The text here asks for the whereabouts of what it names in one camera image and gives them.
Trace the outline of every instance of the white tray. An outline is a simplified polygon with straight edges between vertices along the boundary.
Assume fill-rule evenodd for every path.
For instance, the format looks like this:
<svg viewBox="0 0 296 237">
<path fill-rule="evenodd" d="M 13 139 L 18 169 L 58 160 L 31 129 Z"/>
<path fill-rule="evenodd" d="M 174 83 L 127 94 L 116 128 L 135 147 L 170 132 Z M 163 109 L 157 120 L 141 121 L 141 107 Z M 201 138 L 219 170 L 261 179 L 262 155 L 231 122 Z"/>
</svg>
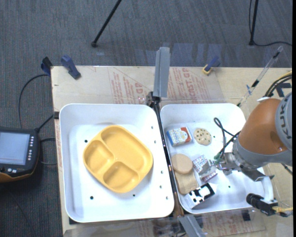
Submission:
<svg viewBox="0 0 296 237">
<path fill-rule="evenodd" d="M 68 104 L 60 111 L 65 207 L 77 222 L 168 216 L 174 199 L 158 120 L 152 108 L 130 104 Z M 133 190 L 115 193 L 83 164 L 83 150 L 108 125 L 128 129 L 152 152 L 153 166 Z"/>
<path fill-rule="evenodd" d="M 217 104 L 169 104 L 164 106 L 160 112 L 160 118 L 165 133 L 166 145 L 169 156 L 180 153 L 188 156 L 191 160 L 205 155 L 207 159 L 214 159 L 214 156 L 222 149 L 222 130 L 214 123 L 214 118 L 218 118 L 222 126 L 228 132 L 235 134 L 240 131 L 245 123 L 245 117 L 242 110 L 231 103 Z M 193 137 L 194 130 L 205 128 L 212 135 L 212 142 L 208 146 L 198 144 L 193 137 L 191 143 L 173 147 L 166 135 L 170 129 L 187 126 Z M 226 152 L 231 152 L 232 143 L 230 143 Z M 204 183 L 198 178 L 198 173 L 194 170 L 198 184 Z M 224 175 L 220 170 L 216 170 L 217 176 L 209 180 L 209 183 L 217 184 L 217 192 L 206 201 L 200 203 L 194 209 L 190 209 L 184 201 L 184 195 L 179 194 L 179 200 L 182 207 L 189 213 L 199 214 L 224 210 L 233 210 L 240 208 L 251 208 L 246 202 L 246 196 L 249 193 L 264 194 L 261 182 L 254 182 L 242 172 L 233 171 L 230 175 Z"/>
</svg>

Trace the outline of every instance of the cable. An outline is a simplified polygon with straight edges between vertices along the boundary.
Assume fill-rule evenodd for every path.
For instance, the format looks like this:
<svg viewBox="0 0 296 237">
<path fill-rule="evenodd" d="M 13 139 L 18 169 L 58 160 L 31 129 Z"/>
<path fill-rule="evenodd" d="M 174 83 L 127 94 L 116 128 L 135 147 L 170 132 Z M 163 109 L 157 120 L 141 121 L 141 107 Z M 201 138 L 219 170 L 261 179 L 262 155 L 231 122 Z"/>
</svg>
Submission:
<svg viewBox="0 0 296 237">
<path fill-rule="evenodd" d="M 293 172 L 285 165 L 282 163 L 282 166 L 291 174 L 293 175 Z"/>
<path fill-rule="evenodd" d="M 20 206 L 18 200 L 16 200 L 15 196 L 12 194 L 12 192 L 6 187 L 4 186 L 4 188 L 8 191 L 8 193 L 10 194 L 10 196 L 14 199 L 14 201 L 16 202 L 16 204 L 18 205 L 18 207 L 20 208 L 21 212 L 23 213 L 24 217 L 26 218 L 26 221 L 28 222 L 30 228 L 31 228 L 31 232 L 32 232 L 32 235 L 35 237 L 36 234 L 35 234 L 35 231 L 34 231 L 34 228 L 29 220 L 29 218 L 27 217 L 25 211 L 22 209 L 22 207 Z"/>
<path fill-rule="evenodd" d="M 216 125 L 218 125 L 218 127 L 220 127 L 220 128 L 222 129 L 223 136 L 224 136 L 224 132 L 226 132 L 226 133 L 228 133 L 229 135 L 233 136 L 232 133 L 226 131 L 226 130 L 223 128 L 222 123 L 221 123 L 221 121 L 220 121 L 218 118 L 214 118 L 214 122 L 215 122 Z"/>
<path fill-rule="evenodd" d="M 293 214 L 293 207 L 282 208 L 279 206 L 273 206 L 272 210 L 274 210 L 275 213 L 279 213 L 279 215 L 282 217 L 288 217 Z"/>
<path fill-rule="evenodd" d="M 45 139 L 41 140 L 40 142 L 42 143 L 44 141 L 51 141 L 51 140 L 55 141 L 56 138 L 49 137 L 49 138 L 45 138 Z M 44 164 L 44 165 L 57 165 L 57 162 L 49 163 L 49 162 L 44 162 L 44 161 L 41 161 L 41 160 L 39 162 L 42 163 L 42 164 Z"/>
<path fill-rule="evenodd" d="M 292 75 L 292 74 L 293 74 L 293 72 L 292 72 L 292 71 L 289 71 L 289 72 L 287 72 L 287 73 L 281 75 L 281 76 L 278 78 L 278 80 L 282 79 L 282 78 L 285 77 L 285 76 L 289 76 L 289 75 Z"/>
<path fill-rule="evenodd" d="M 280 78 L 278 78 L 276 81 L 272 83 L 272 85 L 267 89 L 266 93 L 264 94 L 264 97 L 271 97 L 273 96 L 273 91 L 276 90 L 278 86 L 281 86 L 284 82 L 291 80 L 293 78 L 292 74 L 284 75 Z"/>
<path fill-rule="evenodd" d="M 52 118 L 52 117 L 54 117 L 54 115 L 52 115 L 52 116 L 50 116 L 47 120 L 45 120 L 45 122 L 39 127 L 39 128 L 35 128 L 35 130 L 37 131 L 37 132 L 39 132 L 40 131 L 40 129 Z"/>
<path fill-rule="evenodd" d="M 176 237 L 183 237 L 183 236 L 186 236 L 187 233 L 183 233 L 182 235 L 178 236 L 178 234 L 176 235 Z"/>
<path fill-rule="evenodd" d="M 250 34 L 252 34 L 252 29 L 251 29 L 251 19 L 250 19 L 250 15 L 251 15 L 251 4 L 252 4 L 252 0 L 250 0 L 250 6 L 249 6 L 249 31 L 250 31 Z M 252 40 L 253 44 L 254 45 L 257 45 L 257 46 L 269 46 L 269 45 L 274 45 L 274 44 L 286 44 L 286 45 L 290 45 L 291 47 L 293 46 L 292 44 L 288 43 L 288 42 L 285 42 L 285 41 L 275 41 L 275 42 L 272 42 L 270 44 L 265 44 L 265 45 L 261 45 L 261 44 L 257 44 L 254 40 Z"/>
<path fill-rule="evenodd" d="M 222 149 L 214 156 L 214 159 L 218 159 L 218 158 L 222 159 L 222 157 L 225 153 L 225 148 L 229 145 L 230 142 L 232 142 L 234 140 L 235 137 L 238 136 L 240 131 L 237 132 L 236 134 L 232 134 L 223 128 L 222 123 L 218 118 L 214 118 L 214 122 L 222 130 L 222 144 L 223 144 Z M 225 132 L 232 136 L 232 138 L 227 143 L 226 143 Z"/>
<path fill-rule="evenodd" d="M 24 91 L 24 89 L 25 89 L 25 87 L 31 82 L 31 81 L 33 81 L 34 79 L 36 79 L 36 78 L 39 78 L 39 77 L 48 77 L 49 75 L 47 75 L 47 74 L 41 74 L 41 75 L 37 75 L 37 76 L 34 76 L 34 77 L 32 77 L 31 79 L 29 79 L 27 82 L 26 82 L 26 84 L 23 86 L 23 88 L 22 88 L 22 90 L 21 90 L 21 93 L 20 93 L 20 96 L 19 96 L 19 101 L 18 101 L 18 112 L 19 112 L 19 123 L 20 123 L 20 127 L 22 128 L 22 123 L 21 123 L 21 96 L 22 96 L 22 94 L 23 94 L 23 91 Z M 43 125 L 41 125 L 39 128 L 38 128 L 38 130 L 40 130 L 45 124 L 46 124 L 46 122 L 44 122 L 43 123 Z"/>
</svg>

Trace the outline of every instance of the blue clamp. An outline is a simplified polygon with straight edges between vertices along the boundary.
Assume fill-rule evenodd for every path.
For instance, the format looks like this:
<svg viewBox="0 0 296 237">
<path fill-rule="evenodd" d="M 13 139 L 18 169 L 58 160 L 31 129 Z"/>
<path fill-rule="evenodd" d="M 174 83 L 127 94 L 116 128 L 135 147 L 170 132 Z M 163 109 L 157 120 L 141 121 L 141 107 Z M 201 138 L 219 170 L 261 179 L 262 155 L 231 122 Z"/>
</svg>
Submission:
<svg viewBox="0 0 296 237">
<path fill-rule="evenodd" d="M 51 64 L 47 56 L 42 60 L 40 67 L 46 74 L 50 76 L 50 68 L 53 67 L 53 64 Z"/>
<path fill-rule="evenodd" d="M 69 57 L 68 55 L 63 55 L 63 57 L 61 57 L 60 60 L 61 64 L 66 67 L 69 68 L 69 74 L 74 78 L 77 79 L 78 77 L 81 76 L 81 74 L 79 73 L 79 71 L 77 70 L 77 68 L 74 65 L 74 62 L 72 60 L 71 57 Z"/>
<path fill-rule="evenodd" d="M 205 67 L 203 68 L 203 73 L 208 75 L 210 71 L 212 70 L 213 67 L 218 67 L 220 64 L 220 61 L 218 60 L 218 56 L 215 56 L 209 64 L 206 64 Z"/>
</svg>

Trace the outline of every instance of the cookie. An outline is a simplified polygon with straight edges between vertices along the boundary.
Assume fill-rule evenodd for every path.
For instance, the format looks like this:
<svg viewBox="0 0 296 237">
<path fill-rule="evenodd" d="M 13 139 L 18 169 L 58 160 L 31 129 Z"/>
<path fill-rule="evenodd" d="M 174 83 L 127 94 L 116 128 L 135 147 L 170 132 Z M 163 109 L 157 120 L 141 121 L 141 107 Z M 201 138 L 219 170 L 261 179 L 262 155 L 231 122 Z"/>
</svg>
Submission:
<svg viewBox="0 0 296 237">
<path fill-rule="evenodd" d="M 212 136 L 209 131 L 203 128 L 198 128 L 194 131 L 194 138 L 201 145 L 209 145 L 212 142 Z"/>
<path fill-rule="evenodd" d="M 176 154 L 171 157 L 173 169 L 180 174 L 187 174 L 193 168 L 193 162 L 189 157 L 183 154 Z"/>
</svg>

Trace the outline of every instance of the yellow cable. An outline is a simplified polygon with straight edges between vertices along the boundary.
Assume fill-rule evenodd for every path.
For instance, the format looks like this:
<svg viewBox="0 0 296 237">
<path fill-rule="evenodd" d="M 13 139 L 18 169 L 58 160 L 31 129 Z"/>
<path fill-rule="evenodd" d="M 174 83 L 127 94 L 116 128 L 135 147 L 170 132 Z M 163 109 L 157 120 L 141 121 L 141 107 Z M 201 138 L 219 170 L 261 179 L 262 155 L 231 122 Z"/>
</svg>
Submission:
<svg viewBox="0 0 296 237">
<path fill-rule="evenodd" d="M 280 80 L 280 79 L 282 79 L 283 77 L 285 77 L 285 76 L 289 76 L 289 75 L 292 75 L 292 71 L 289 71 L 289 72 L 283 74 L 283 75 L 280 76 L 277 80 Z"/>
<path fill-rule="evenodd" d="M 285 212 L 285 211 L 292 211 L 293 208 L 290 207 L 290 208 L 282 208 L 282 207 L 279 207 L 279 206 L 274 206 L 272 207 L 272 210 L 274 210 L 276 213 L 279 213 L 279 212 Z"/>
</svg>

